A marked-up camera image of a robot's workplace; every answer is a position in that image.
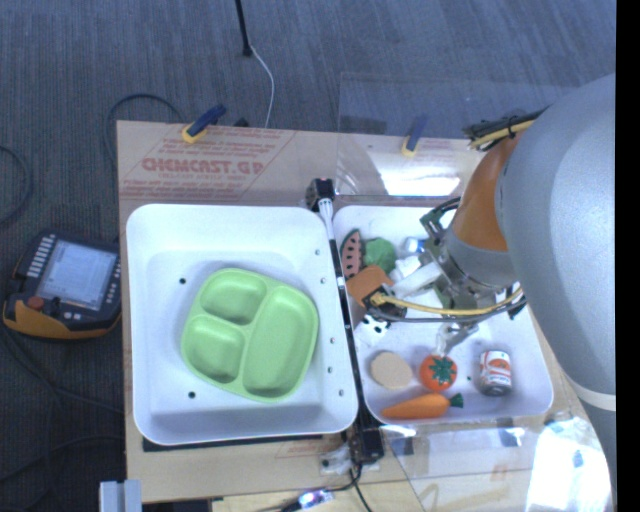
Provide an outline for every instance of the blue clamp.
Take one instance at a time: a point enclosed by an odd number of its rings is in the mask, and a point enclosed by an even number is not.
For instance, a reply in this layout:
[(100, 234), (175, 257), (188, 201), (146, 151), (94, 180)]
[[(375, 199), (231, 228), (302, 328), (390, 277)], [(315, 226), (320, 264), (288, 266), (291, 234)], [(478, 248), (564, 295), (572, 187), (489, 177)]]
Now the blue clamp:
[(216, 124), (218, 122), (218, 119), (220, 119), (226, 112), (227, 109), (222, 104), (216, 105), (215, 107), (207, 110), (193, 123), (183, 128), (183, 140), (185, 142), (188, 142), (189, 144), (193, 144), (199, 138), (204, 136), (205, 133), (207, 133), (207, 130), (205, 129), (207, 126), (209, 126), (210, 124)]
[(404, 156), (412, 157), (417, 152), (418, 141), (422, 136), (422, 132), (427, 126), (427, 115), (421, 114), (418, 116), (413, 123), (413, 128), (411, 129), (411, 133), (404, 139), (402, 143), (401, 152)]

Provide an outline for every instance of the yellow cable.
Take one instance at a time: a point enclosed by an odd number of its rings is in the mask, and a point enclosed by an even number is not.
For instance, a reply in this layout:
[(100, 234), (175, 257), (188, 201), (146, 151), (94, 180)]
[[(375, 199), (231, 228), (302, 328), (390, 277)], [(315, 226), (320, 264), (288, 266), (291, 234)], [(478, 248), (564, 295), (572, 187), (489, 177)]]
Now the yellow cable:
[(533, 124), (533, 120), (532, 121), (525, 121), (525, 122), (519, 123), (519, 124), (514, 124), (513, 126), (511, 126), (511, 128), (503, 128), (502, 130), (498, 130), (496, 132), (493, 132), (493, 133), (490, 133), (488, 135), (485, 135), (484, 137), (480, 137), (479, 139), (475, 139), (475, 140), (471, 141), (469, 143), (469, 145), (472, 148), (477, 148), (478, 146), (482, 146), (483, 144), (486, 144), (487, 142), (491, 142), (491, 141), (494, 141), (496, 139), (502, 139), (503, 137), (507, 137), (508, 135), (511, 135), (512, 133), (517, 133), (517, 132), (521, 132), (523, 130), (526, 130), (532, 124)]
[(478, 308), (478, 309), (447, 309), (447, 308), (434, 308), (431, 306), (424, 306), (422, 304), (416, 304), (415, 302), (407, 302), (402, 299), (396, 299), (395, 297), (391, 297), (390, 295), (385, 295), (383, 293), (375, 293), (371, 296), (371, 304), (374, 306), (382, 306), (382, 304), (394, 304), (396, 306), (400, 306), (403, 308), (417, 309), (418, 311), (423, 311), (425, 313), (435, 313), (437, 315), (454, 315), (454, 316), (475, 316), (475, 315), (484, 315), (485, 313), (491, 313), (496, 309), (509, 304), (518, 295), (522, 294), (522, 288), (518, 288), (515, 292), (509, 295), (506, 299), (501, 300), (500, 302), (494, 304), (493, 306), (487, 306), (486, 308)]

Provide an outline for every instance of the watermelon slice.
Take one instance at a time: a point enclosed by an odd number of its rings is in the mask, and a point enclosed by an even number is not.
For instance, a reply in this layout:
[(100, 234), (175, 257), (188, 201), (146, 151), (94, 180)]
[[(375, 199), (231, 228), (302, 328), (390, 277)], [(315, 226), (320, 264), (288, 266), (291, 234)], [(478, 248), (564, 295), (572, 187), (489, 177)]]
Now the watermelon slice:
[(362, 241), (360, 231), (354, 229), (349, 232), (340, 247), (342, 273), (345, 279), (350, 279), (362, 270)]

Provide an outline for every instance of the gray floor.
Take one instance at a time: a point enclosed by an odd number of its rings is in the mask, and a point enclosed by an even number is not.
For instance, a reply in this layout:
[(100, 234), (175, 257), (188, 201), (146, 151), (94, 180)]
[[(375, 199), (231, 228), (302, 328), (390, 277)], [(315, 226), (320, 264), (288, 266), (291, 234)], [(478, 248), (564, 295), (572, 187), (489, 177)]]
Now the gray floor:
[[(243, 6), (251, 45), (275, 82), (271, 128), (336, 131), (364, 118), (383, 119), (383, 131), (394, 133), (393, 113), (418, 106), (432, 116), (428, 135), (461, 136), (476, 117), (545, 106), (616, 70), (615, 0), (244, 0)], [(144, 98), (108, 116), (119, 100), (158, 95), (189, 120), (223, 103), (228, 111), (220, 124), (244, 118), (265, 125), (269, 75), (258, 58), (243, 56), (242, 43), (232, 0), (3, 2), (0, 145), (33, 173), (31, 196), (0, 224), (3, 294), (40, 229), (103, 240), (117, 234), (105, 123), (113, 144), (115, 118), (180, 120), (163, 102)], [(411, 84), (411, 94), (380, 89), (389, 80)], [(0, 151), (0, 218), (24, 184), (23, 169)], [(1, 336), (0, 510), (98, 510), (99, 482), (125, 477), (122, 417), (64, 390), (122, 407), (118, 329), (74, 345)], [(25, 356), (42, 375), (25, 368)], [(85, 435), (115, 437), (52, 450)]]

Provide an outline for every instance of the orange carrot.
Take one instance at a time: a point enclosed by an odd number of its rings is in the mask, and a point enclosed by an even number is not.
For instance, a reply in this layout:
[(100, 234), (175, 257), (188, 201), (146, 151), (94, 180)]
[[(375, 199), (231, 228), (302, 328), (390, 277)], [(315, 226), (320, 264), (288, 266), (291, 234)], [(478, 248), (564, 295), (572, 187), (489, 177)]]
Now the orange carrot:
[(440, 393), (426, 393), (416, 398), (391, 405), (382, 410), (382, 415), (391, 419), (417, 420), (424, 418), (438, 418), (450, 406), (462, 407), (464, 401), (460, 393), (447, 398)]

